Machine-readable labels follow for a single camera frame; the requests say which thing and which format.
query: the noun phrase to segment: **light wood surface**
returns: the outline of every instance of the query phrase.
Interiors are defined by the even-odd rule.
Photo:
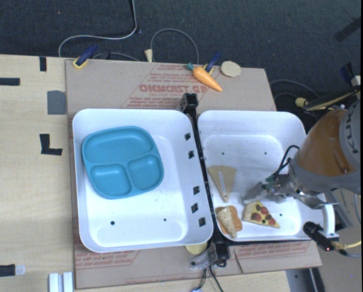
[[[0,277],[0,291],[47,291],[50,273],[74,272],[67,117],[47,114],[47,92],[64,91],[64,59],[0,55],[0,265],[24,265],[26,273]],[[61,156],[41,155],[40,134]],[[224,291],[289,291],[285,271],[219,277]],[[84,291],[191,291],[198,280]],[[204,292],[219,291],[209,278]]]

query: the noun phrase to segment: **orange carrot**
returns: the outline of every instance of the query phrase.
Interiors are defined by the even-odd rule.
[[[220,85],[218,84],[218,82],[216,82],[216,80],[214,78],[212,78],[212,76],[204,70],[203,67],[200,66],[196,66],[193,67],[193,65],[191,63],[189,63],[187,65],[187,68],[189,70],[192,70],[193,76],[198,79],[201,83],[209,86],[210,88],[213,88],[219,92],[222,91],[222,88],[220,87]]]

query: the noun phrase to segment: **cardboard box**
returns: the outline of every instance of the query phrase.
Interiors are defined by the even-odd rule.
[[[67,114],[74,216],[76,288],[200,278],[190,269],[193,257],[184,247],[95,253],[78,234],[72,119],[87,108],[178,109],[184,93],[196,93],[198,115],[207,110],[275,110],[263,69],[242,68],[230,78],[215,68],[213,77],[223,92],[197,81],[181,64],[90,60],[81,70],[66,60]],[[230,247],[227,266],[219,276],[320,266],[314,242],[263,243]]]

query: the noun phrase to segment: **dark fabric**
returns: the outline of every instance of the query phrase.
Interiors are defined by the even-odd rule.
[[[200,63],[221,52],[220,64],[264,68],[269,81],[290,79],[320,94],[343,91],[339,70],[352,63],[361,74],[361,0],[134,0],[140,33],[123,41],[72,40],[62,56],[77,57],[93,42],[97,53],[121,52],[145,60],[158,30],[190,35]],[[60,43],[79,34],[117,37],[134,27],[129,0],[0,0],[0,54],[57,56]],[[184,36],[165,32],[153,44],[157,61],[188,63],[195,50]],[[274,94],[312,97],[281,83]],[[277,106],[293,105],[292,96]]]

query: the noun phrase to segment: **white tray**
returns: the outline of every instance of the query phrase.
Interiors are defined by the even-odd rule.
[[[213,206],[233,205],[239,218],[246,192],[276,171],[285,150],[290,145],[300,146],[306,136],[295,115],[276,111],[206,111],[200,115],[198,126],[206,167],[226,165],[236,169],[228,203],[208,175]],[[288,157],[295,152],[291,150]],[[243,222],[243,229],[235,239],[225,237],[236,242],[305,240],[309,239],[303,232],[307,221],[323,226],[321,210],[312,210],[293,198],[284,203],[268,199],[262,202],[280,223],[280,229]]]
[[[186,115],[174,110],[85,109],[75,115],[72,125],[79,231],[88,249],[163,248],[203,243],[211,237],[212,216]],[[125,126],[149,132],[162,158],[164,178],[149,192],[109,200],[92,187],[81,146],[94,132]]]

